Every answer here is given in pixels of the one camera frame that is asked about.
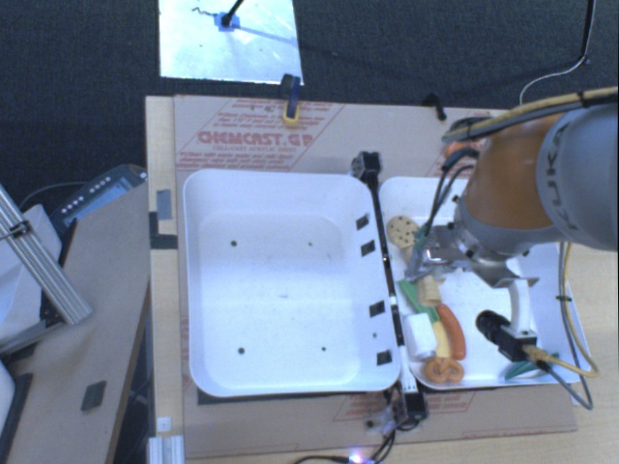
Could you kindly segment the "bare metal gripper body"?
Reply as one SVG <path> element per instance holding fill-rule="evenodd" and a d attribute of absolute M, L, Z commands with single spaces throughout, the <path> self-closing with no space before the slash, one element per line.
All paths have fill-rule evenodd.
<path fill-rule="evenodd" d="M 498 269 L 506 264 L 506 257 L 484 246 L 468 229 L 450 222 L 433 226 L 419 249 L 427 261 L 446 260 L 450 270 Z"/>

